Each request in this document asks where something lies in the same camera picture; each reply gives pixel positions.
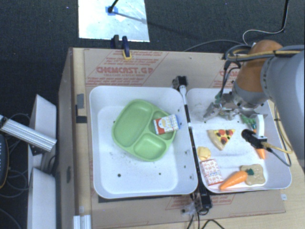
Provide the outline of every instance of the white tray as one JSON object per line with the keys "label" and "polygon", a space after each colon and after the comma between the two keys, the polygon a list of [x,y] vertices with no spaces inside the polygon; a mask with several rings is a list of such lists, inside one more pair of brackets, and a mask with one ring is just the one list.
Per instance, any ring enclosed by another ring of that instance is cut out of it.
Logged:
{"label": "white tray", "polygon": [[[268,189],[282,189],[291,184],[291,173],[289,167],[284,165],[273,154],[266,154],[266,159],[262,160],[258,157],[256,150],[246,142],[241,132],[244,129],[249,129],[249,126],[243,124],[240,116],[228,121],[224,118],[217,116],[206,123],[203,121],[203,115],[211,102],[215,99],[215,95],[219,89],[191,89],[187,94],[188,107],[190,112],[190,119],[193,127],[193,136],[196,147],[205,146],[211,150],[211,158],[215,158],[221,171],[222,177],[226,179],[232,173],[239,170],[242,165],[260,164],[264,169],[264,176],[266,182],[262,185],[248,186],[245,183],[240,183],[231,188],[221,191],[219,184],[208,186],[204,176],[202,175],[203,182],[207,189],[214,193],[228,193],[228,192],[245,192],[254,190],[268,190]],[[264,119],[265,122],[265,136],[268,142],[274,146],[281,147],[281,142],[272,118],[270,107],[265,104],[259,109],[260,114],[268,114]],[[235,133],[226,144],[223,151],[220,151],[211,142],[207,130],[217,129],[235,129]],[[283,152],[274,150],[282,159],[286,160]]]}
{"label": "white tray", "polygon": [[[180,123],[173,143],[158,161],[142,161],[118,147],[112,125],[134,99],[146,100]],[[188,125],[180,93],[172,88],[98,86],[90,93],[93,183],[103,198],[192,193],[198,184]]]}

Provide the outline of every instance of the black floor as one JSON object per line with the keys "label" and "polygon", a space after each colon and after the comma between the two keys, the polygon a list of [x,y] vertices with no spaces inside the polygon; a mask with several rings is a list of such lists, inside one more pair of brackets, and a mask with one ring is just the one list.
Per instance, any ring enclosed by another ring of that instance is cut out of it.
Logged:
{"label": "black floor", "polygon": [[[284,5],[285,0],[145,0],[151,42],[130,46],[183,51],[216,39],[242,42],[248,29],[281,29]],[[304,14],[305,0],[290,0],[285,32],[251,32],[246,39],[249,43],[273,39],[285,46],[304,44]],[[218,42],[194,51],[224,52],[230,46],[233,44]],[[31,114],[36,94],[57,104],[68,47],[110,47],[109,41],[78,38],[78,0],[0,0],[0,114]],[[12,153],[12,169],[27,169],[25,147]],[[12,180],[15,186],[23,186],[21,177]],[[0,194],[12,193],[8,187],[0,190]],[[16,198],[0,197],[0,209],[26,228],[26,191]],[[1,210],[0,228],[17,228]]]}

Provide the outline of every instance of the green plate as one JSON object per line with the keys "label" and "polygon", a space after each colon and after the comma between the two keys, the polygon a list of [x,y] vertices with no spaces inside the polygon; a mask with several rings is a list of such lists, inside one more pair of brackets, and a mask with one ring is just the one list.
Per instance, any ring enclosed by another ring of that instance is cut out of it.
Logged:
{"label": "green plate", "polygon": [[133,100],[114,122],[112,138],[119,147],[142,160],[158,160],[171,145],[176,132],[157,135],[153,120],[168,115],[147,101]]}

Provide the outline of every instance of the toy pizza slice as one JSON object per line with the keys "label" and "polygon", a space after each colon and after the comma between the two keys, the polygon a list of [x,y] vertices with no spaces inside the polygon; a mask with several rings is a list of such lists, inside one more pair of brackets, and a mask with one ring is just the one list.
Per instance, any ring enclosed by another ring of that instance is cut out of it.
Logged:
{"label": "toy pizza slice", "polygon": [[229,142],[232,137],[234,129],[229,130],[208,130],[208,135],[213,144],[219,149],[223,150],[225,145]]}

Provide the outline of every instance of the small box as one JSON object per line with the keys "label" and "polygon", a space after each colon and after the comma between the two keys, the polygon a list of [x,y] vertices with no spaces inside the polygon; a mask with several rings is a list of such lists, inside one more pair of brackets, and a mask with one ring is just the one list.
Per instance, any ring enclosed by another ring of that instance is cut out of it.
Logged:
{"label": "small box", "polygon": [[224,181],[218,168],[216,159],[209,159],[200,162],[200,167],[209,186],[222,183]]}
{"label": "small box", "polygon": [[155,119],[153,124],[158,135],[179,130],[177,117],[174,114]]}

